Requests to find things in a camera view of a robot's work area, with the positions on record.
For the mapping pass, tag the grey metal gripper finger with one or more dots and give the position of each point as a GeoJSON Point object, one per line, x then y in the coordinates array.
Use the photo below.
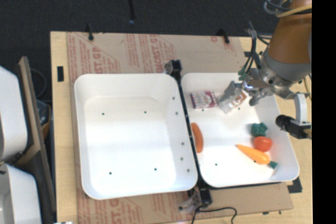
{"type": "Point", "coordinates": [256, 99]}
{"type": "Point", "coordinates": [229, 93]}

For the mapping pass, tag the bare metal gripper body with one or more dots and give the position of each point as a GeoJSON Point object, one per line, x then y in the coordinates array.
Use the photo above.
{"type": "Point", "coordinates": [273, 86]}

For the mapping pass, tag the white and orange packet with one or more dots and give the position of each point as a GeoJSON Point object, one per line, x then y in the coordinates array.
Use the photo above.
{"type": "Point", "coordinates": [236, 104]}

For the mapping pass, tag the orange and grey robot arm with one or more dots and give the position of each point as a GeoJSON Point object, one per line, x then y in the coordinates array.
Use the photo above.
{"type": "Point", "coordinates": [291, 42]}

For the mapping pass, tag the purple and white carton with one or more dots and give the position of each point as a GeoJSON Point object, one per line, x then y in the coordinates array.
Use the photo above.
{"type": "Point", "coordinates": [202, 99]}

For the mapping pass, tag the green broccoli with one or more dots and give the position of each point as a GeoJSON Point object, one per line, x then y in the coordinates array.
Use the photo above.
{"type": "Point", "coordinates": [259, 129]}

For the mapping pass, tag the red tomato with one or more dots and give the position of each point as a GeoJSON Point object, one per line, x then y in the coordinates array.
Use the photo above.
{"type": "Point", "coordinates": [263, 143]}

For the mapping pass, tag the thin black rod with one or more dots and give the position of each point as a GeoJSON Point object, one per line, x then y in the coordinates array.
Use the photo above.
{"type": "Point", "coordinates": [189, 126]}

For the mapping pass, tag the orange sausage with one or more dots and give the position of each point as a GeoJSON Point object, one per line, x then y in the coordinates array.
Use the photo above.
{"type": "Point", "coordinates": [197, 137]}

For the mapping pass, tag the orange carrot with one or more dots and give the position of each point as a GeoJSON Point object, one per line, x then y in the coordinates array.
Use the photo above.
{"type": "Point", "coordinates": [254, 154]}

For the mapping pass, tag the white plastic tray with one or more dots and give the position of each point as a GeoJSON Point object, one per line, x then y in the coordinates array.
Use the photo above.
{"type": "Point", "coordinates": [231, 165]}
{"type": "Point", "coordinates": [131, 136]}

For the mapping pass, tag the brown cardboard board, red print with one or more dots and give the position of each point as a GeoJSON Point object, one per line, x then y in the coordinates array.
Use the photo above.
{"type": "Point", "coordinates": [147, 52]}

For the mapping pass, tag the black cylinder on white bracket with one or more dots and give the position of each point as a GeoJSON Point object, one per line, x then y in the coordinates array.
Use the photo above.
{"type": "Point", "coordinates": [291, 126]}

